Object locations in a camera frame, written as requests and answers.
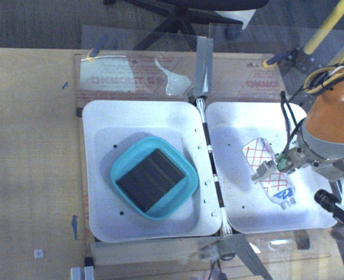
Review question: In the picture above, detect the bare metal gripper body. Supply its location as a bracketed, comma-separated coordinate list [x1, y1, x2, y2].
[286, 145, 344, 183]

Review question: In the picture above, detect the clear plastic bottle red print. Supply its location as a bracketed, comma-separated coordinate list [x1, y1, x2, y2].
[241, 136, 297, 211]

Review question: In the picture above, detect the white plastic tray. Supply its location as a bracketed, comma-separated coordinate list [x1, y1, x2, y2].
[205, 101, 339, 235]
[81, 99, 223, 243]

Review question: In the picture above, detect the thin black and white rod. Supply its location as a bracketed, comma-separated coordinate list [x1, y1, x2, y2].
[195, 96, 233, 237]

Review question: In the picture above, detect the brown cardboard board red print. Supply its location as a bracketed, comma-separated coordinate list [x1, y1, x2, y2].
[74, 52, 344, 280]

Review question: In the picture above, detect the black square ribbed pad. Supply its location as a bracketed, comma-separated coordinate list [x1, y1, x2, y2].
[115, 148, 187, 214]

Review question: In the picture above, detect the turquoise square bowl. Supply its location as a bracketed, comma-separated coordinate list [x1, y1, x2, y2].
[110, 135, 200, 222]

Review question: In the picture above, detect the black cylinder on white bracket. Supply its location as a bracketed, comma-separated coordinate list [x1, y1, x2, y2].
[314, 176, 344, 226]

